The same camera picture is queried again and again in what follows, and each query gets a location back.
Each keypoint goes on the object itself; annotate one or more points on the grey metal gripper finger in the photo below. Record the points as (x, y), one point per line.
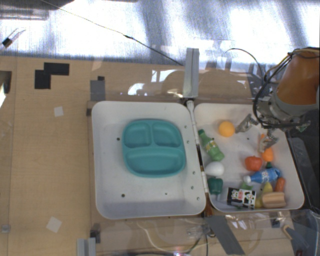
(269, 140)
(246, 123)

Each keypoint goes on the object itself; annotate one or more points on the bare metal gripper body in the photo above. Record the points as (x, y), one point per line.
(271, 116)

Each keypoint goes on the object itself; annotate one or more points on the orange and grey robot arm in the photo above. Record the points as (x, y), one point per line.
(297, 82)

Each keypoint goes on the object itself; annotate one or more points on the orange carrot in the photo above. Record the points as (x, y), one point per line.
(268, 155)

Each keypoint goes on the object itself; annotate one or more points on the orange ball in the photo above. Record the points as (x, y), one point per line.
(226, 129)

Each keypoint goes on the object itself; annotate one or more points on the white plastic tray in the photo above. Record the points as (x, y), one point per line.
(237, 150)
(110, 175)

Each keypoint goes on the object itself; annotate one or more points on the red-orange tomato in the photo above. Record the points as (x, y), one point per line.
(253, 163)

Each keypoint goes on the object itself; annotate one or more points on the blue bottle with white cap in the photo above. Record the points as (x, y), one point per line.
(265, 175)

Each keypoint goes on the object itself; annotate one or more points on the green toy bottle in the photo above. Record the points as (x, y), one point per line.
(211, 147)

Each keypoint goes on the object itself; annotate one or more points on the orange-red sausage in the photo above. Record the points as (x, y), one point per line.
(280, 185)

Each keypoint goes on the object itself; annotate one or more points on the yellow-green pear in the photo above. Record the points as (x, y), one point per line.
(267, 188)

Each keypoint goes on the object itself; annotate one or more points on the light green toy piece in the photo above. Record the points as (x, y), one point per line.
(246, 186)

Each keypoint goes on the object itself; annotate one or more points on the thin black and white rod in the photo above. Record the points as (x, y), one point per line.
(194, 125)

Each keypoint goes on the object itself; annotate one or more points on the white egg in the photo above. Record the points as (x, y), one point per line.
(214, 169)

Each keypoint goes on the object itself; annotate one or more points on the tan bread loaf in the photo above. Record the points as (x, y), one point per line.
(273, 200)

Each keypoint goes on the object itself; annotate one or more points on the black and white cow carton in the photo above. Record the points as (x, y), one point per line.
(241, 197)

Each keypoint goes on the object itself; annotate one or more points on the dark green bell pepper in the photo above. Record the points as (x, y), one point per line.
(215, 185)

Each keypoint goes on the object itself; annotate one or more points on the teal divided plate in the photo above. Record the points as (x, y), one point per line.
(153, 155)

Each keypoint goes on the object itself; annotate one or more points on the pale wood board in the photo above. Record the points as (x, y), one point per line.
(50, 155)

